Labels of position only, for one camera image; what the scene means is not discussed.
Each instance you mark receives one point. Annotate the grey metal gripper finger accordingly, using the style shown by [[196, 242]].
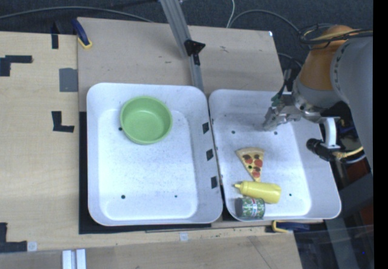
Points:
[[281, 120], [269, 120]]

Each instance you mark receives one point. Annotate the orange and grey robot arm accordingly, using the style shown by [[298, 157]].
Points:
[[348, 74]]

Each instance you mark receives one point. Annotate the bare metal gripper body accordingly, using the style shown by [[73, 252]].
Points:
[[291, 108]]

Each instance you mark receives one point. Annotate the white plastic tray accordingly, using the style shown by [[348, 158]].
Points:
[[288, 171], [151, 171]]

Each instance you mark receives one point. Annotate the pale wood board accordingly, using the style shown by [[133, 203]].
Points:
[[136, 55]]

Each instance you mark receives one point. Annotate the black cylinder on white bracket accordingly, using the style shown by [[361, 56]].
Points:
[[329, 140]]

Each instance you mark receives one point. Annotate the green bowl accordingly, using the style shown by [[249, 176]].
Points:
[[146, 120]]

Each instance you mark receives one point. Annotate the yellow mustard bottle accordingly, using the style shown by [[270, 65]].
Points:
[[262, 191]]

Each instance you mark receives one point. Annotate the toy pizza slice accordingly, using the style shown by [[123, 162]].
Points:
[[252, 160]]

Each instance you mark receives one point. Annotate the green and white can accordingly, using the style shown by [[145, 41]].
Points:
[[251, 207]]

